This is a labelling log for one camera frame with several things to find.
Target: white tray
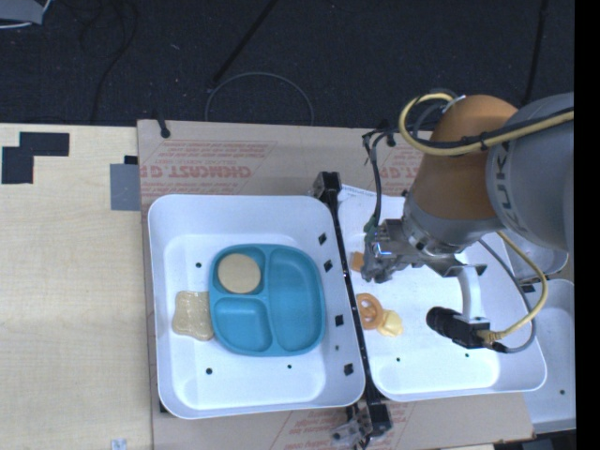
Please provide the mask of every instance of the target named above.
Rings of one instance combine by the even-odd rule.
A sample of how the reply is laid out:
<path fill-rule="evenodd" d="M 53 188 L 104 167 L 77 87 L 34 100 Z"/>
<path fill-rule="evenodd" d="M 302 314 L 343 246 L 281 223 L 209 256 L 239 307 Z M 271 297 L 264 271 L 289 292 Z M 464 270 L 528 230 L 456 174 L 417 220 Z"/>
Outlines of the white tray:
<path fill-rule="evenodd" d="M 340 199 L 339 220 L 350 262 L 354 251 L 364 251 L 363 226 L 373 213 L 375 197 L 344 190 Z M 383 197 L 382 220 L 400 218 L 403 204 L 401 197 Z M 507 260 L 500 237 L 487 235 L 486 242 Z M 526 314 L 514 283 L 481 245 L 474 244 L 459 258 L 464 263 L 487 264 L 479 282 L 483 316 L 490 319 L 492 329 L 503 330 Z M 359 272 L 351 271 L 351 276 L 354 293 L 372 293 L 403 321 L 404 333 L 399 337 L 384 337 L 376 330 L 364 332 L 373 382 L 388 398 L 411 401 L 530 391 L 544 383 L 547 369 L 537 340 L 518 353 L 467 350 L 427 326 L 426 315 L 432 307 L 462 310 L 457 278 L 442 278 L 425 266 L 396 272 L 382 284 L 364 281 Z M 502 342 L 517 346 L 527 340 L 529 332 L 526 325 Z"/>
<path fill-rule="evenodd" d="M 194 419 L 342 407 L 361 397 L 365 373 L 333 219 L 323 203 L 303 196 L 168 195 L 152 204 L 148 225 L 158 393 L 170 413 Z M 247 356 L 229 352 L 215 338 L 174 333 L 177 293 L 207 291 L 214 257 L 241 244 L 298 248 L 317 264 L 326 326 L 316 348 L 295 356 Z"/>

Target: cardboard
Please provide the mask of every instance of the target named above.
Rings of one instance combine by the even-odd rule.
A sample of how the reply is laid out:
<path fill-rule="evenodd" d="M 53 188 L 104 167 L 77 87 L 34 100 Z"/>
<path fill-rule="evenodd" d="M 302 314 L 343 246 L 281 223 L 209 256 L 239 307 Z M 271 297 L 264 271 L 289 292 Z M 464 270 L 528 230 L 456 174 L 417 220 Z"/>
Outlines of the cardboard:
<path fill-rule="evenodd" d="M 168 139 L 154 120 L 138 122 L 148 349 L 156 449 L 336 448 L 331 430 L 344 409 L 272 412 L 181 420 L 161 412 L 156 374 L 154 299 L 147 211 L 169 193 L 306 195 L 319 172 L 339 172 L 342 184 L 374 190 L 361 136 L 367 129 L 167 122 Z M 421 154 L 405 142 L 377 148 L 383 193 L 408 190 Z M 393 428 L 369 448 L 417 450 L 528 440 L 533 426 L 521 394 L 388 402 Z"/>

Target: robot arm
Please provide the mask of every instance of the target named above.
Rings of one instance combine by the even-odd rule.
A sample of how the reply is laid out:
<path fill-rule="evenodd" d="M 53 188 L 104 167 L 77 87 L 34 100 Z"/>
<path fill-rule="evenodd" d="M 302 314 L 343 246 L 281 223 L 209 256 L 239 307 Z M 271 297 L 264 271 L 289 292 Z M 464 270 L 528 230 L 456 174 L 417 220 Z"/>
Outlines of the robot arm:
<path fill-rule="evenodd" d="M 404 120 L 417 101 L 429 98 L 449 104 L 431 139 L 422 141 Z M 374 215 L 367 224 L 363 278 L 381 283 L 409 265 L 426 265 L 442 277 L 473 281 L 462 275 L 466 269 L 455 255 L 505 228 L 536 245 L 565 250 L 573 261 L 573 106 L 573 93 L 520 110 L 490 96 L 431 94 L 409 103 L 398 128 L 426 154 L 401 218 L 380 223 Z M 484 270 L 475 266 L 478 275 Z M 470 299 L 473 289 L 462 282 L 461 288 L 463 300 Z M 445 335 L 456 334 L 460 320 L 468 329 L 458 332 L 474 335 L 471 316 L 447 313 L 432 309 L 427 322 Z M 458 343 L 478 344 L 461 338 Z"/>

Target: white cable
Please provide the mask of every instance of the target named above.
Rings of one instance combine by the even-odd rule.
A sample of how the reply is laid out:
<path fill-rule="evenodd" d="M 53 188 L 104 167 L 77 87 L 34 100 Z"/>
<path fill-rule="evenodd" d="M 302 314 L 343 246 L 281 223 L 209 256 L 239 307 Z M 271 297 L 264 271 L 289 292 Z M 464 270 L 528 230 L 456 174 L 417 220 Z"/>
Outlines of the white cable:
<path fill-rule="evenodd" d="M 50 7 L 50 3 L 52 3 L 53 1 L 54 0 L 46 0 L 46 4 L 44 5 L 44 8 L 41 10 L 42 15 L 44 15 L 46 13 L 46 10 L 48 10 L 48 8 Z M 31 22 L 10 23 L 8 25 L 0 25 L 0 30 L 8 30 L 8 29 L 12 29 L 12 28 L 24 28 L 29 25 L 31 25 Z"/>

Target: light wood surface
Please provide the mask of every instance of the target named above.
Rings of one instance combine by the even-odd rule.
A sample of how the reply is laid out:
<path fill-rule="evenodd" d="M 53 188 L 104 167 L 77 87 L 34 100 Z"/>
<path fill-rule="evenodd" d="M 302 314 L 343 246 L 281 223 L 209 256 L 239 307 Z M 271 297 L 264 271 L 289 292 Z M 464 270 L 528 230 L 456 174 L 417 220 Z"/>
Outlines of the light wood surface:
<path fill-rule="evenodd" d="M 134 127 L 0 126 L 70 133 L 35 157 L 34 184 L 0 185 L 0 447 L 152 447 L 140 212 L 111 210 L 110 165 Z"/>

